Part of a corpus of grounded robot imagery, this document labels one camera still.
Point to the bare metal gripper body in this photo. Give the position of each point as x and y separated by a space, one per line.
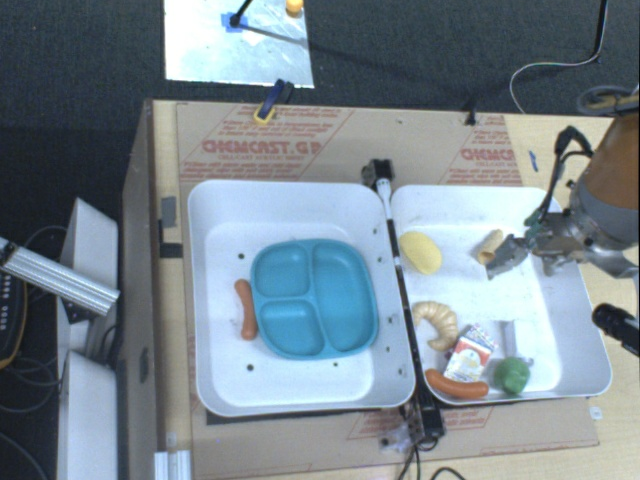
560 240

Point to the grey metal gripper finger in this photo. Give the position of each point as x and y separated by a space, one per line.
507 258
554 265

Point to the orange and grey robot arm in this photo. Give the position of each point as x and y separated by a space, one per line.
612 168

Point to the beige wafer roll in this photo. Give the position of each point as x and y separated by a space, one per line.
490 245

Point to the white plastic tray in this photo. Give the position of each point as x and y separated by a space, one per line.
505 293
225 368

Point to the grey flat strip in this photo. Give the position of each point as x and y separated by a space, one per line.
509 338

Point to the beige croissant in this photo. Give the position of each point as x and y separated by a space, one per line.
442 320

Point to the white and orange carton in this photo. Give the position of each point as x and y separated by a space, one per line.
470 355

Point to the thin black and white rod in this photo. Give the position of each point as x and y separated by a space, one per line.
400 268

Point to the green broccoli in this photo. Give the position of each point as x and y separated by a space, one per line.
511 375

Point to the orange sausage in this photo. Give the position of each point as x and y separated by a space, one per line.
245 310
457 387

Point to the blue divided plate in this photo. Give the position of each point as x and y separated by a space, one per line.
320 298

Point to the brown cardboard board red print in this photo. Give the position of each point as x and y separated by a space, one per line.
310 138

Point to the small yellow cylinder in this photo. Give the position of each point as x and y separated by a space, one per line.
294 4

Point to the black cylinder on white bracket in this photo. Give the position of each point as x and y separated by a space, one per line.
617 325

